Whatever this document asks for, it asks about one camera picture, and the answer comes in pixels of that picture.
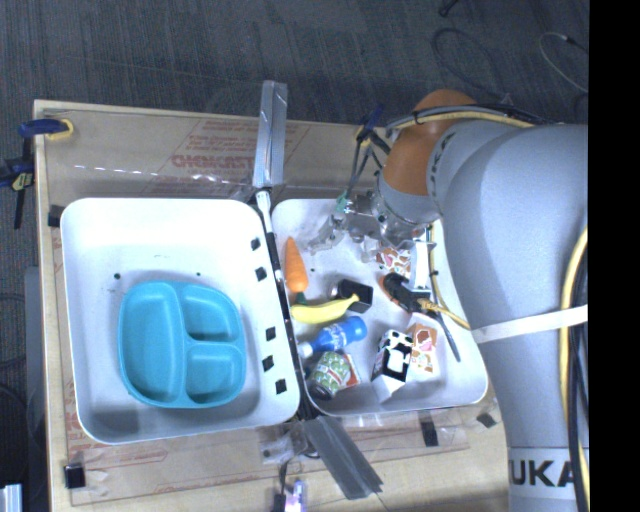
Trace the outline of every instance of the orange carrot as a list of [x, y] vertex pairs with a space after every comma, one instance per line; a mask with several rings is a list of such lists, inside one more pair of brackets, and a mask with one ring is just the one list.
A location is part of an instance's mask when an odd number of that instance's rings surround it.
[[284, 278], [289, 290], [295, 293], [302, 293], [309, 286], [307, 269], [304, 266], [302, 255], [293, 238], [287, 239], [284, 252]]

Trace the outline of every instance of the banana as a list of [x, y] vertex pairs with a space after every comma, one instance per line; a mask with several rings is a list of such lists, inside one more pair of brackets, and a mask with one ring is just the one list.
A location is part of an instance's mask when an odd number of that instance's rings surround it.
[[315, 306], [307, 306], [304, 304], [294, 304], [291, 306], [291, 316], [298, 322], [304, 324], [322, 324], [337, 320], [344, 315], [349, 306], [354, 302], [358, 302], [360, 297], [355, 293], [348, 299], [335, 299], [317, 304]]

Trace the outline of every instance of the blue bowl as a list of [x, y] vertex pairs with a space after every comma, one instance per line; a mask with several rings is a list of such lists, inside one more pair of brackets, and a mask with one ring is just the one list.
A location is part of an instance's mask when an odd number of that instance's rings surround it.
[[214, 288], [147, 281], [120, 306], [122, 380], [146, 404], [192, 409], [230, 402], [244, 386], [245, 343], [238, 309]]

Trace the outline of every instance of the plastic bottle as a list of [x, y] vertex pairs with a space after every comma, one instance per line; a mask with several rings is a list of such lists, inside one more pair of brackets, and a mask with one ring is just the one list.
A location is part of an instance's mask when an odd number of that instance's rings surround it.
[[300, 357], [306, 359], [314, 352], [337, 351], [367, 335], [367, 325], [359, 316], [350, 316], [342, 322], [323, 327], [316, 338], [298, 343]]

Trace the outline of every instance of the soda can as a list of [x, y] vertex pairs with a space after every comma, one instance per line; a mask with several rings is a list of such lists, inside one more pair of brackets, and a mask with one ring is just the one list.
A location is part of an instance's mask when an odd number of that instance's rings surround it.
[[337, 352], [323, 352], [307, 380], [309, 394], [319, 400], [331, 400], [351, 377], [349, 361]]

